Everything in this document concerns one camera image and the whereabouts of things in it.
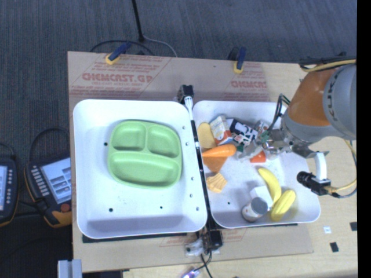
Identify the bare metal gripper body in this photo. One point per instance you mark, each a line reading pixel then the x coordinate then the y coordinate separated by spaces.
pixel 279 142

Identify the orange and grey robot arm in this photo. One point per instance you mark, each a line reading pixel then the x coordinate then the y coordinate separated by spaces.
pixel 310 109

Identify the white printed small can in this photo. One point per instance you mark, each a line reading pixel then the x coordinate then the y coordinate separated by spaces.
pixel 261 127

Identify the small orange cone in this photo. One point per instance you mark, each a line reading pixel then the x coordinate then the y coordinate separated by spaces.
pixel 258 157

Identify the black and white carton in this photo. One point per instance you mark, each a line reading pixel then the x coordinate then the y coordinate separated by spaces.
pixel 243 132

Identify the white plastic tray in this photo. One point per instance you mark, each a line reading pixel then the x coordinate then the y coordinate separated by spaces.
pixel 95 169
pixel 243 178

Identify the white cube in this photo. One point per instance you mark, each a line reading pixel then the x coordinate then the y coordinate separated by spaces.
pixel 261 193

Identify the orange carrot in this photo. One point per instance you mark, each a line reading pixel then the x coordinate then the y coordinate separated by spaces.
pixel 220 150

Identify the white and orange carton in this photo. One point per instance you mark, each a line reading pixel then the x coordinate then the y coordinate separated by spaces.
pixel 220 129

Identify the short ridged yellow banana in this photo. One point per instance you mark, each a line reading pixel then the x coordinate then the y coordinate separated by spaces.
pixel 283 204

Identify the orange wedge slice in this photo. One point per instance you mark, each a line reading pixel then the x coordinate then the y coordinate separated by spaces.
pixel 214 163

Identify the grey lidded printed can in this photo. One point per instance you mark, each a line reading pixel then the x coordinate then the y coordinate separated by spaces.
pixel 254 210

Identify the yellow oval slice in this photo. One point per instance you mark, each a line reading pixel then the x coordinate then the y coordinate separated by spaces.
pixel 205 135

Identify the yellow ridged biscuit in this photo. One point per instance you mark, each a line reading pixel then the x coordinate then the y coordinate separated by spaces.
pixel 216 182

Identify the thin black and white rod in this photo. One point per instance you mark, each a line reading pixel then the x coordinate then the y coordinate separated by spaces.
pixel 192 120

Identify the green divided plate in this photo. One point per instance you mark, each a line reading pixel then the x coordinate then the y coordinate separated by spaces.
pixel 145 166

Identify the brown cardboard board red print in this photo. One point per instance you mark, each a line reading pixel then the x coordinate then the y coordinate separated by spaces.
pixel 121 77

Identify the black cylinder on white bracket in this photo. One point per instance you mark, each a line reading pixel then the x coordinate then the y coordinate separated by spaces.
pixel 320 166

